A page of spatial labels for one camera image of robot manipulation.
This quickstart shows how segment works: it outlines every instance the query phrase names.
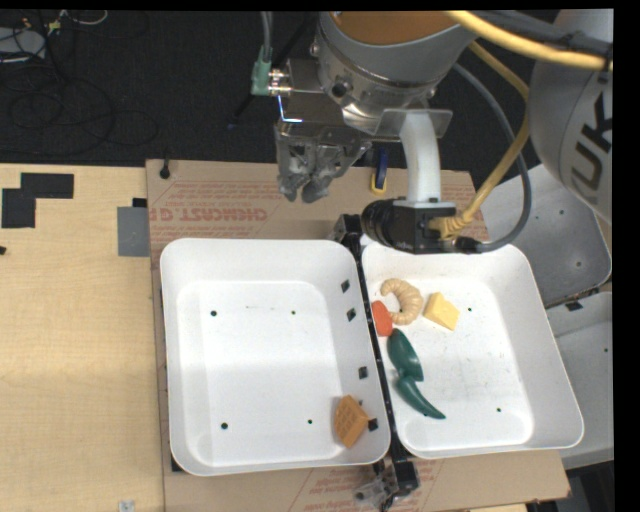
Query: black floor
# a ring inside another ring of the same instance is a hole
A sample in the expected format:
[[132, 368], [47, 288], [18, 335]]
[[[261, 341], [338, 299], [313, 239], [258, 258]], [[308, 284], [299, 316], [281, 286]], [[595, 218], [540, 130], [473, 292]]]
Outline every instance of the black floor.
[[[552, 21], [557, 10], [527, 11]], [[45, 39], [44, 58], [0, 63], [0, 160], [143, 166], [149, 158], [275, 162], [276, 101], [247, 99], [263, 34], [259, 12], [71, 10]], [[59, 10], [3, 9], [0, 27], [49, 30]], [[309, 58], [314, 12], [274, 13], [274, 55]], [[291, 38], [295, 44], [287, 51]], [[525, 81], [533, 61], [485, 46]], [[517, 131], [523, 102], [470, 52], [459, 64], [494, 94]], [[246, 106], [230, 128], [234, 113]], [[508, 141], [496, 115], [457, 72], [431, 106], [453, 111], [442, 167], [471, 172], [478, 187]], [[389, 164], [405, 166], [400, 144]], [[539, 163], [530, 145], [528, 167]], [[507, 179], [516, 175], [514, 168]]]

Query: black tape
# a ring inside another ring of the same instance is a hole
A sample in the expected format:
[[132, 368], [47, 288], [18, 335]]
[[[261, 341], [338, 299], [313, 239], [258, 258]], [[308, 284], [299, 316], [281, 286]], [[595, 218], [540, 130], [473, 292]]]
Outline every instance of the black tape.
[[578, 311], [579, 309], [582, 309], [584, 306], [582, 304], [580, 304], [577, 300], [573, 301], [573, 302], [567, 302], [565, 304], [565, 307], [569, 310], [569, 311]]
[[36, 199], [73, 199], [73, 174], [26, 173], [20, 188], [2, 190], [2, 227], [35, 228]]
[[35, 198], [73, 199], [73, 174], [23, 172], [20, 187]]
[[20, 188], [3, 189], [2, 227], [36, 227], [36, 198], [31, 192]]
[[611, 62], [613, 62], [613, 42], [609, 44], [607, 53], [604, 56], [604, 64], [602, 66], [602, 69], [600, 70], [600, 73], [598, 73], [598, 83], [609, 83], [609, 75], [611, 74], [611, 72], [609, 71], [609, 67], [611, 66]]
[[184, 473], [184, 469], [178, 465], [176, 459], [173, 458], [173, 455], [171, 455], [171, 471], [174, 473]]

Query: white tray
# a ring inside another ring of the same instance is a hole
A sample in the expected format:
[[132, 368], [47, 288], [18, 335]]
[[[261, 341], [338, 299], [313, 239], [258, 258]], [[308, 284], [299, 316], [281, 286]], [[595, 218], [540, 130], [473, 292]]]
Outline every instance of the white tray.
[[614, 460], [613, 293], [600, 292], [547, 310], [584, 418], [584, 437], [560, 450], [565, 469]]
[[[326, 240], [181, 239], [160, 270], [171, 451], [187, 472], [367, 464], [390, 432], [355, 260]], [[363, 377], [362, 368], [366, 368]], [[347, 449], [339, 399], [377, 429]]]
[[421, 458], [565, 448], [583, 435], [580, 410], [524, 254], [514, 246], [480, 255], [414, 256], [367, 245], [371, 302], [385, 279], [405, 279], [425, 301], [434, 292], [460, 310], [454, 331], [419, 316], [399, 326], [420, 358], [422, 394], [445, 414], [425, 417], [395, 391], [397, 371], [380, 349], [402, 444]]

